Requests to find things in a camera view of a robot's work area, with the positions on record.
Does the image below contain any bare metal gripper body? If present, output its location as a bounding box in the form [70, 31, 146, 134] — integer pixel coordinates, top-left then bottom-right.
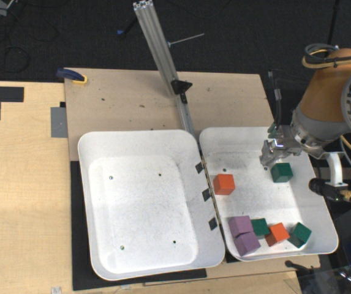
[266, 124, 328, 160]

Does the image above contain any green cube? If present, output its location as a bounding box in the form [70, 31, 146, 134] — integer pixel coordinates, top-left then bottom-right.
[270, 162, 294, 184]
[287, 221, 312, 249]
[251, 217, 271, 237]

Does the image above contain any white plastic tray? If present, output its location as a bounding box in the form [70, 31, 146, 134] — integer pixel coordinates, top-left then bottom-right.
[198, 126, 339, 262]
[77, 129, 226, 282]

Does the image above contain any orange cube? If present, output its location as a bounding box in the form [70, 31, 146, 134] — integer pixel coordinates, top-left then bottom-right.
[213, 173, 236, 196]
[264, 222, 291, 247]

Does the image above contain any purple cube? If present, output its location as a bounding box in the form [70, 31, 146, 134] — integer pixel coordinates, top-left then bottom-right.
[233, 231, 262, 257]
[227, 215, 254, 238]

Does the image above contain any pale wood board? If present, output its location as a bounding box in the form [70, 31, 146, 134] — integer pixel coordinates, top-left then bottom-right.
[64, 67, 322, 287]

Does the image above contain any black cylinder on white bracket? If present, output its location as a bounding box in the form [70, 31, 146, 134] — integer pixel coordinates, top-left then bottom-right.
[308, 151, 351, 203]

